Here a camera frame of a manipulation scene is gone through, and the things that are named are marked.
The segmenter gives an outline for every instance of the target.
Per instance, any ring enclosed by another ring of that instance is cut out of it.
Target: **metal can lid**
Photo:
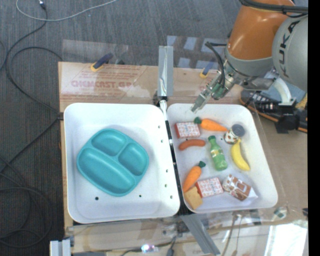
[[[238,137],[242,137],[246,133],[245,129],[240,124],[232,125],[231,130],[232,130],[233,134]]]

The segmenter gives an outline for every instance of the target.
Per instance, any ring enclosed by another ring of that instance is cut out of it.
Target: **metal bracket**
[[[220,251],[215,245],[214,241],[208,234],[206,228],[202,224],[198,215],[190,214],[190,215],[182,215],[180,218],[186,224],[197,243],[201,247],[204,254],[213,254],[220,255]]]
[[[70,240],[50,241],[50,256],[71,256]]]
[[[157,96],[168,97],[174,94],[174,48],[159,47]]]
[[[277,89],[281,96],[281,103],[279,105],[283,106],[292,106],[295,102],[295,99],[292,98],[291,92],[286,84],[286,82],[278,77],[273,84],[273,87]]]

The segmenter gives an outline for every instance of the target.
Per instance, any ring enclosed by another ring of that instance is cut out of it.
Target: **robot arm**
[[[272,67],[281,78],[307,89],[308,8],[291,0],[240,0],[232,33],[220,59],[219,75],[199,95],[191,107],[194,113],[212,97],[218,100],[238,84],[246,90],[267,90],[274,80],[262,78]],[[288,17],[284,12],[301,15]]]

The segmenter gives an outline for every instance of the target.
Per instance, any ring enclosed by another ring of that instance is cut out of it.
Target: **green bottle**
[[[228,163],[225,158],[225,154],[222,148],[216,142],[216,136],[212,135],[208,137],[211,144],[210,153],[214,162],[214,167],[217,171],[227,169]]]

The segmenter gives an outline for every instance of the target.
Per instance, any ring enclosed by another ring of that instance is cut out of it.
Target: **yellow banana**
[[[240,148],[240,142],[241,139],[239,139],[235,144],[231,147],[231,156],[232,159],[237,167],[239,167],[243,171],[250,171],[250,166],[246,162],[246,160],[243,158],[241,154],[241,148]]]

